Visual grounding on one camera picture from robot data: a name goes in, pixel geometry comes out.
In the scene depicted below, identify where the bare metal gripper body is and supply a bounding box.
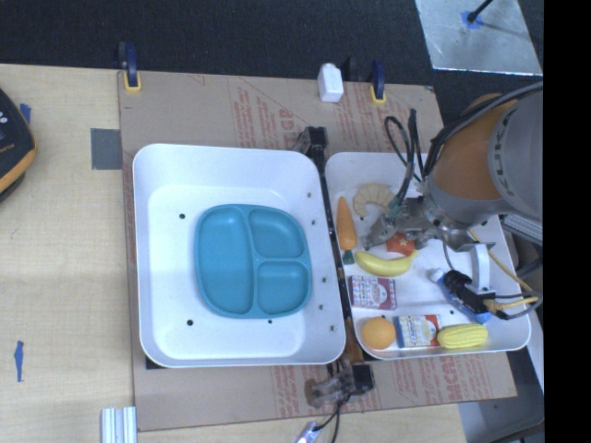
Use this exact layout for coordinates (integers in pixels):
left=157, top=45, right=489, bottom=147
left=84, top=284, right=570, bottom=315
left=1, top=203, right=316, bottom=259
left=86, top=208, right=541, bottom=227
left=390, top=196, right=471, bottom=249

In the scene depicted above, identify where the red pizza slice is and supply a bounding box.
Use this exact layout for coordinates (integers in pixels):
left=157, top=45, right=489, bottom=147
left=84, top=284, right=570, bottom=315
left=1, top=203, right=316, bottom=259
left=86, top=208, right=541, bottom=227
left=385, top=232, right=417, bottom=256

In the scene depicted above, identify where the yellow banana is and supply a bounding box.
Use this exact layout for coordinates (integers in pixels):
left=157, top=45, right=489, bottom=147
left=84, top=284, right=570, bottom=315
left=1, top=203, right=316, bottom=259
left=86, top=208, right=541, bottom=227
left=354, top=249, right=419, bottom=278

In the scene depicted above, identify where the orange carrot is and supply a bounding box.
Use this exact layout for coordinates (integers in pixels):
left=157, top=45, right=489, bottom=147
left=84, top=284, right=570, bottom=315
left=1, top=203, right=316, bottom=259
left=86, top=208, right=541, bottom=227
left=335, top=195, right=358, bottom=266

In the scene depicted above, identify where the beige croissant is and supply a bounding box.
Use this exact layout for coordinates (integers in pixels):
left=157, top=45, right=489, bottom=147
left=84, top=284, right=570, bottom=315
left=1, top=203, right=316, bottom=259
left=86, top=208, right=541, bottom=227
left=352, top=182, right=396, bottom=218

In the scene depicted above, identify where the thin black and white rod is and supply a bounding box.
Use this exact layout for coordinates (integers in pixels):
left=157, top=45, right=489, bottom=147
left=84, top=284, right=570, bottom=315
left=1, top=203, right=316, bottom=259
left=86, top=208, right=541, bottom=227
left=309, top=145, right=357, bottom=364

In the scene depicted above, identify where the white plastic tray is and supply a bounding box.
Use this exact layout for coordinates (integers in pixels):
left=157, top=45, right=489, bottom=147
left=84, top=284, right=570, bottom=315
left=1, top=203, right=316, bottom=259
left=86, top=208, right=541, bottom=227
left=324, top=151, right=533, bottom=362
left=132, top=143, right=347, bottom=369

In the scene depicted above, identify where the pink and white carton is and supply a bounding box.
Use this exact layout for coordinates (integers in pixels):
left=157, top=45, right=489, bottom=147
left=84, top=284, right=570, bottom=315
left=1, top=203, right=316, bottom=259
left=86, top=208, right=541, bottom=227
left=347, top=274, right=398, bottom=312

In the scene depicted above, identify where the orange and white carton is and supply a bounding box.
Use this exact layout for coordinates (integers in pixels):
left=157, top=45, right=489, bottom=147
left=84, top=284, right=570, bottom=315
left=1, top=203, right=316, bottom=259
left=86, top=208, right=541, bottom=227
left=392, top=314, right=442, bottom=350

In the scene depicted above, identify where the orange fruit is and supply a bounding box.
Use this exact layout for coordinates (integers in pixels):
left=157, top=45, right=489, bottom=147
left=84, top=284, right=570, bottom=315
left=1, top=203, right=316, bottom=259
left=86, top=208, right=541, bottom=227
left=360, top=316, right=397, bottom=352

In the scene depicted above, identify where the yellow corn cob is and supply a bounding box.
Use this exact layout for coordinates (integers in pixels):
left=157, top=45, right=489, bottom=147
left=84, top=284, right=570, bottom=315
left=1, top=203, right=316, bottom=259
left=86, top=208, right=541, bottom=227
left=435, top=323, right=489, bottom=352

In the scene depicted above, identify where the blue divided plate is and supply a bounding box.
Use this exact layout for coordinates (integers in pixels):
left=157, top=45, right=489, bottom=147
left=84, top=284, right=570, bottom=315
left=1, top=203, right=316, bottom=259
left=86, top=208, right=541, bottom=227
left=193, top=203, right=314, bottom=320

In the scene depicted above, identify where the small white bottle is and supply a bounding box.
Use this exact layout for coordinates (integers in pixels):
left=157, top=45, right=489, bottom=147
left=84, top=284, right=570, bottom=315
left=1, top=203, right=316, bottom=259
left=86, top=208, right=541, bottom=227
left=316, top=62, right=345, bottom=103

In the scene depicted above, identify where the brown cardboard board red print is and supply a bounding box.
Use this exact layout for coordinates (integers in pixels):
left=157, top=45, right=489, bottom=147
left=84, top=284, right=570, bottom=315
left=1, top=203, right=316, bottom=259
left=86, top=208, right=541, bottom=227
left=117, top=70, right=519, bottom=433

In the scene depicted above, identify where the black cylinder on white bracket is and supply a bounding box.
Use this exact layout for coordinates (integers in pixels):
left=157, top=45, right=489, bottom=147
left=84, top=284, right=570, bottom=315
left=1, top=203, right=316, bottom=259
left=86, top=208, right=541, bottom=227
left=441, top=242, right=498, bottom=316

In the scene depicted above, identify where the black block with thin wires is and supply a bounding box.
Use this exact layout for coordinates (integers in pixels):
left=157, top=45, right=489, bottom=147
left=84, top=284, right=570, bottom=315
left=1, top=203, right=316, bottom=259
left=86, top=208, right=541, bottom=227
left=294, top=126, right=329, bottom=154
left=304, top=361, right=376, bottom=406

